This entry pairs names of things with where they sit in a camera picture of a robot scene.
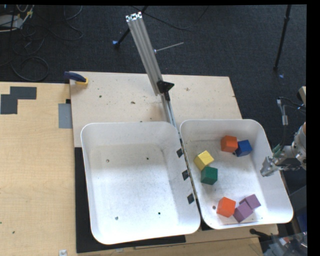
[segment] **white tray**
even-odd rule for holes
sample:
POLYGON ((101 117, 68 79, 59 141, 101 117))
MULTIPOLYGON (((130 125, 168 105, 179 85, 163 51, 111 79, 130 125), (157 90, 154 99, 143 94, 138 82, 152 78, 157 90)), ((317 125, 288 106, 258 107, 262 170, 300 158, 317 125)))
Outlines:
POLYGON ((256 121, 233 120, 187 120, 180 126, 195 193, 201 216, 213 229, 226 229, 260 224, 287 223, 293 217, 293 209, 279 172, 262 177, 260 169, 265 157, 272 156, 265 131, 256 121), (249 140, 252 151, 237 157, 221 151, 220 141, 225 135, 235 136, 238 141, 249 140), (207 150, 214 162, 209 166, 218 169, 218 179, 213 185, 200 182, 201 172, 194 164, 195 157, 207 150), (222 197, 239 201, 255 194, 261 203, 245 220, 238 223, 231 217, 217 214, 222 197))
POLYGON ((91 231, 102 244, 194 233, 200 214, 179 134, 168 122, 90 123, 81 131, 91 231))

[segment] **gray tape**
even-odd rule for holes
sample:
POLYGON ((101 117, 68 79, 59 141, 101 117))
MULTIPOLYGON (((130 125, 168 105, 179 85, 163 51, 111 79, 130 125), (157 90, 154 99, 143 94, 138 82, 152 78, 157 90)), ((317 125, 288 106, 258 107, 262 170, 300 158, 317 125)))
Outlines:
POLYGON ((59 103, 59 128, 72 129, 71 104, 59 103))

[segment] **black bracket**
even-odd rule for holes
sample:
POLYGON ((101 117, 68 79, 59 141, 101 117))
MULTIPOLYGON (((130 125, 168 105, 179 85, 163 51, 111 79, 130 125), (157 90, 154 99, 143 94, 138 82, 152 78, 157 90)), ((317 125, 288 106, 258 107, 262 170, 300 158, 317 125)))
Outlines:
POLYGON ((169 90, 175 86, 172 82, 165 82, 159 80, 156 85, 158 86, 159 92, 164 94, 164 97, 167 101, 170 101, 169 90))

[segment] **block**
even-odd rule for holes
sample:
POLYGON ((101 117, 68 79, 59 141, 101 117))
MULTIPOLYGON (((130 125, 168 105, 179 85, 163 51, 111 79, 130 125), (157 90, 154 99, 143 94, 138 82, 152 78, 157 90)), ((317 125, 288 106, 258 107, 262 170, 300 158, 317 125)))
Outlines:
POLYGON ((235 136, 229 136, 226 135, 224 136, 221 141, 221 151, 224 152, 235 152, 235 150, 238 148, 238 140, 237 137, 235 136))
POLYGON ((252 151, 249 140, 238 141, 238 148, 235 150, 237 157, 243 157, 249 155, 252 151))
POLYGON ((207 150, 198 154, 193 162, 202 171, 207 165, 211 164, 214 161, 214 158, 209 154, 207 150))
POLYGON ((216 213, 229 218, 235 213, 235 208, 236 201, 224 196, 218 203, 216 213))
POLYGON ((210 166, 206 166, 201 171, 202 183, 213 185, 218 180, 218 169, 210 166))
POLYGON ((234 209, 233 217, 238 223, 242 222, 248 218, 254 211, 250 208, 246 201, 239 204, 237 208, 234 209))
POLYGON ((245 199, 242 199, 239 204, 242 204, 243 202, 246 202, 252 210, 261 206, 261 203, 255 194, 249 195, 245 199))

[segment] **black stand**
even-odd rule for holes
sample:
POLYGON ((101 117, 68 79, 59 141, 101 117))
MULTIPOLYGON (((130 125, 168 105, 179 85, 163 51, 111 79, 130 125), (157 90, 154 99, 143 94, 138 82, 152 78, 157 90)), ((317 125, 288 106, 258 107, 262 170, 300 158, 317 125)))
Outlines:
POLYGON ((278 54, 277 54, 277 57, 276 57, 276 60, 275 60, 275 64, 274 64, 274 67, 273 67, 274 70, 278 69, 280 54, 281 54, 282 46, 284 44, 285 34, 286 34, 286 30, 287 30, 287 24, 288 24, 288 21, 290 20, 289 16, 290 16, 291 6, 292 6, 292 4, 288 4, 288 6, 286 8, 285 17, 284 17, 284 24, 283 24, 283 29, 282 29, 281 41, 280 41, 280 45, 279 45, 279 49, 278 49, 278 54))
MULTIPOLYGON (((144 6, 143 9, 141 10, 141 13, 143 14, 143 13, 146 11, 147 8, 148 8, 148 5, 144 6)), ((125 33, 123 34, 123 36, 119 39, 119 41, 113 41, 114 47, 115 47, 116 49, 118 49, 118 48, 120 47, 121 42, 125 39, 125 37, 129 34, 129 32, 130 32, 130 28, 128 28, 128 29, 126 30, 126 32, 125 32, 125 33)))

